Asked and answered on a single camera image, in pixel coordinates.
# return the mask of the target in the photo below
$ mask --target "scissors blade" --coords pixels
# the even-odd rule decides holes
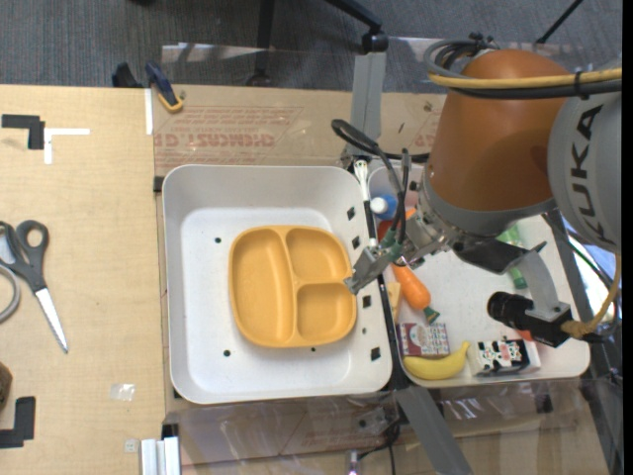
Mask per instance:
[[[40,306],[44,310],[44,314],[46,319],[48,320],[48,324],[52,329],[59,346],[61,349],[68,353],[68,343],[66,342],[66,336],[63,335],[63,330],[61,328],[61,322],[59,321],[59,316],[57,315],[57,311],[55,310],[55,306],[52,302],[52,297],[50,296],[50,292],[47,288],[40,289],[36,292],[36,296],[40,301]]]

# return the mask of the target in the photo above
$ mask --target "black camera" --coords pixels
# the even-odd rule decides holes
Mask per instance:
[[[567,310],[553,322],[532,317],[528,314],[534,302],[526,297],[507,292],[495,292],[488,300],[488,314],[496,321],[518,331],[529,331],[535,341],[557,347],[570,336],[561,330],[561,324],[572,319]]]

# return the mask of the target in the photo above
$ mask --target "gray carpet floor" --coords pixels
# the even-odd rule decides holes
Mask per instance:
[[[112,86],[127,62],[159,63],[178,43],[255,46],[259,0],[0,0],[0,83]],[[471,32],[503,44],[533,43],[575,0],[357,0],[391,38],[386,91],[423,91],[424,69],[398,38],[453,39]],[[585,0],[548,40],[570,47],[564,63],[587,68],[622,51],[623,0]],[[269,73],[279,86],[348,89],[367,27],[320,0],[276,0]],[[239,84],[251,63],[171,69],[172,82]]]

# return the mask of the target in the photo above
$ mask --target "white tray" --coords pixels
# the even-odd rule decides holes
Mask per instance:
[[[421,167],[411,170],[410,180],[419,181]],[[393,190],[388,181],[386,169],[376,168],[369,176],[370,195],[385,195]],[[407,207],[417,202],[415,192],[407,192]],[[540,255],[545,261],[556,285],[559,300],[571,305],[572,315],[579,318],[576,303],[567,280],[561,257],[551,229],[540,217],[531,217],[518,222],[519,232],[526,248],[547,241]],[[395,280],[391,268],[385,271],[385,280]],[[502,323],[492,319],[487,312],[487,304],[496,291],[512,294],[521,293],[530,297],[529,292],[519,292],[513,287],[508,275],[497,275],[460,260],[455,253],[440,252],[428,255],[424,263],[415,270],[417,277],[426,285],[431,294],[431,307],[440,313],[436,322],[443,322],[448,332],[451,348],[458,348],[463,340],[471,343],[501,339],[504,336],[517,338],[517,333]],[[424,314],[410,308],[403,298],[399,323],[418,322],[426,325]],[[421,380],[407,373],[420,386],[428,388],[460,387],[498,382],[540,380],[576,377],[588,368],[590,351],[588,344],[576,339],[568,339],[557,348],[536,343],[541,367],[533,373],[514,373],[503,376],[477,377],[466,367],[453,378],[431,381]]]
[[[352,174],[326,166],[183,165],[167,174],[162,191],[171,380],[183,398],[210,405],[364,394],[386,385],[392,359],[376,282],[358,294],[351,333],[317,347],[252,344],[229,302],[229,249],[253,227],[321,228],[356,261],[368,231]]]

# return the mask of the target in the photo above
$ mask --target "brown object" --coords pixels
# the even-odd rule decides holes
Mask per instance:
[[[463,73],[479,79],[569,74],[553,60],[519,49],[483,54]],[[450,92],[428,160],[435,192],[474,211],[517,209],[552,198],[547,145],[565,100],[487,100]]]
[[[0,410],[4,408],[9,399],[9,391],[11,390],[11,382],[13,375],[9,368],[0,362]]]

